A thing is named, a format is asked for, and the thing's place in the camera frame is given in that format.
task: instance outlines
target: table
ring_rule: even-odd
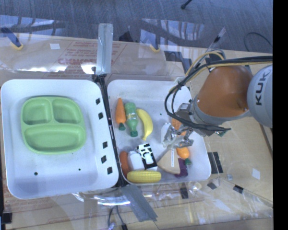
[[[75,59],[96,59],[96,39],[84,39],[36,34],[18,34],[29,51],[13,53],[9,40],[0,37],[0,86],[10,79],[90,79]],[[184,75],[182,62],[167,61],[164,52],[180,52],[185,59],[196,59],[205,48],[160,45],[155,52],[149,44],[113,42],[112,72],[106,83],[114,79],[151,79],[174,81]],[[261,56],[252,52],[224,51],[227,58]],[[63,72],[23,71],[26,67],[68,66]],[[265,65],[251,67],[253,74]],[[202,86],[207,72],[189,85],[192,96]],[[131,229],[173,229],[237,220],[261,219],[271,224],[273,219],[273,160],[272,133],[252,117],[227,122],[232,128],[223,137],[204,137],[212,163],[212,174],[200,182],[141,186],[141,191],[155,213],[157,221],[138,222],[128,206],[120,206],[119,214],[113,211],[111,222],[121,224],[120,217]],[[12,213],[12,222],[6,229],[108,229],[109,206],[99,205],[89,192],[83,199],[75,195],[56,195],[46,198],[20,200],[13,197],[6,185],[3,136],[1,156],[4,186],[4,212]]]

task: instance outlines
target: gray tape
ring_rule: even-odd
[[[157,214],[136,185],[126,185],[121,188],[121,191],[130,201],[130,208],[140,222],[145,220],[157,221]]]

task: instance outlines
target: toy carrot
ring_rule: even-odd
[[[119,125],[119,130],[126,129],[126,127],[124,126],[124,123],[126,122],[126,113],[125,113],[123,100],[121,98],[119,98],[117,102],[115,120]]]

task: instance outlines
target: white tray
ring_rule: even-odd
[[[25,146],[21,107],[27,99],[41,95],[68,97],[80,106],[87,136],[81,149],[45,155]],[[7,186],[15,197],[28,199],[105,189],[117,182],[119,174],[111,134],[101,91],[95,83],[88,80],[10,80],[1,88],[1,108]]]
[[[168,91],[174,87],[171,81],[154,81],[154,80],[114,80],[108,85],[108,98],[113,118],[114,135],[118,152],[134,150],[140,144],[149,143],[154,157],[158,161],[164,153],[165,148],[162,145],[165,132],[162,127],[171,122],[171,117],[167,115],[164,108],[164,100]],[[124,102],[134,102],[137,108],[144,109],[149,113],[153,120],[154,130],[148,136],[146,141],[142,140],[144,127],[139,120],[137,130],[138,137],[132,138],[129,128],[126,125],[124,131],[118,130],[118,124],[115,122],[115,110],[117,100],[121,98]],[[187,87],[182,87],[175,97],[174,109],[177,110],[180,104],[188,103],[191,99],[190,91]],[[170,110],[170,101],[168,100],[168,109]],[[177,178],[174,175],[158,169],[161,172],[161,180],[158,184],[177,183],[189,181],[206,180],[211,174],[211,165],[208,158],[206,146],[203,137],[193,132],[190,138],[194,143],[190,150],[190,160],[192,165],[188,166],[188,176]]]

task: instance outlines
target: bottle cap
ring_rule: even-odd
[[[130,132],[131,137],[137,137],[138,136],[138,131],[134,130]]]

